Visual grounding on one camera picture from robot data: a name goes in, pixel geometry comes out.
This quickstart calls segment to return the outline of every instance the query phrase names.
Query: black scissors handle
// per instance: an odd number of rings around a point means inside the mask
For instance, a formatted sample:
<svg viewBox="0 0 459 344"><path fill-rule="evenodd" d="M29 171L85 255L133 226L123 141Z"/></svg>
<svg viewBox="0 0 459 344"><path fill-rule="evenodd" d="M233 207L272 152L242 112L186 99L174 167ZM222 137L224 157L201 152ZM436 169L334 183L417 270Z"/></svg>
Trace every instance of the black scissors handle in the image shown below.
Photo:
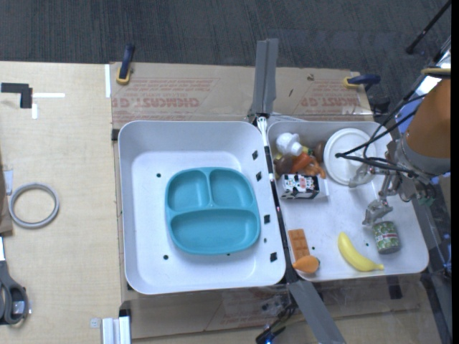
<svg viewBox="0 0 459 344"><path fill-rule="evenodd" d="M24 302L24 310L14 313L14 302L21 301ZM29 298L25 289L9 276L6 261L0 261L0 320L3 318L10 325L17 324L26 317L28 310Z"/></svg>

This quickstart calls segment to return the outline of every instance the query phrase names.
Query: tin can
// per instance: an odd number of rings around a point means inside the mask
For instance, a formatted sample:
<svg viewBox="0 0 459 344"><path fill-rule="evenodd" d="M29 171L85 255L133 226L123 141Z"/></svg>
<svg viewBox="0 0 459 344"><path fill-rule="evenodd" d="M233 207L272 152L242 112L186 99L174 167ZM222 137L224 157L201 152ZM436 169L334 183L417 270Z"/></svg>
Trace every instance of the tin can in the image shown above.
<svg viewBox="0 0 459 344"><path fill-rule="evenodd" d="M374 240L380 254L392 254L402 247L393 221L381 221L373 225Z"/></svg>

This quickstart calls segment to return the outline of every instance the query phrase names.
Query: scissors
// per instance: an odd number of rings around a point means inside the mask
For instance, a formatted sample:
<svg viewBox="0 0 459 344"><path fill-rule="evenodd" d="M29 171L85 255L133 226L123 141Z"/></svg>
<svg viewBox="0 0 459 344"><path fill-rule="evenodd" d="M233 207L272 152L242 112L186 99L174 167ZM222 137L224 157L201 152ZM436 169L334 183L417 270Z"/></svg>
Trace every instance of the scissors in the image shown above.
<svg viewBox="0 0 459 344"><path fill-rule="evenodd" d="M0 236L0 323L14 325L27 316L29 299L25 289L8 273L3 237Z"/></svg>

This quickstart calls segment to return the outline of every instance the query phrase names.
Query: table top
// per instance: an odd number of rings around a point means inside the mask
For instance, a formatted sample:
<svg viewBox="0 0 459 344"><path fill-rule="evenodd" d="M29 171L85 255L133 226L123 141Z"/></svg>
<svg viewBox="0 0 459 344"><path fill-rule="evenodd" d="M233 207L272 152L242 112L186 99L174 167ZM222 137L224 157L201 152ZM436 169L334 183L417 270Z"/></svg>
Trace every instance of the table top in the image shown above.
<svg viewBox="0 0 459 344"><path fill-rule="evenodd" d="M196 72L196 67L188 68ZM121 276L107 70L103 64L0 62L0 80L28 83L38 107L36 116L19 108L19 95L0 93L3 167L13 170L13 188L42 182L60 199L59 213L48 226L31 230L15 225L4 235L10 274L26 287L32 314L20 327L0 326L2 343L100 343L98 319L118 316ZM48 196L30 191L18 199L15 210L25 220L40 220L51 208ZM359 316L355 310L344 315L349 309L344 302L331 305L340 316L336 323L343 336L350 343L370 338L373 343L386 343L387 338L440 343L419 277L410 277L407 286L412 300L408 309L392 312L381 306L381 314ZM254 343L260 332L245 328L141 342ZM304 323L286 330L286 343L293 338L314 341Z"/></svg>

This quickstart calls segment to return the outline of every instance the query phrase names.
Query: white ring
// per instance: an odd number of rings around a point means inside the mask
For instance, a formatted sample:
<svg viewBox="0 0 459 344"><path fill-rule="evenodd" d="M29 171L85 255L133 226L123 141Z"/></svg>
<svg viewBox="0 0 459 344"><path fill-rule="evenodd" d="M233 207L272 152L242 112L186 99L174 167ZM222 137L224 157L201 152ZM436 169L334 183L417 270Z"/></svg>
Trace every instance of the white ring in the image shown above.
<svg viewBox="0 0 459 344"><path fill-rule="evenodd" d="M36 189L46 191L55 201L55 208L53 209L51 214L47 218L43 219L42 221L38 221L37 223L23 221L14 213L14 203L16 202L17 198L20 195L22 195L25 191L36 190ZM59 211L59 199L57 197L56 191L54 191L51 187L49 187L45 183L33 182L33 183L26 183L18 187L16 190L14 190L13 193L11 194L11 198L9 199L8 206L9 206L9 213L11 214L11 217L13 218L14 222L17 225L23 228L36 229L36 228L41 228L43 226L46 226L56 217L57 212Z"/></svg>

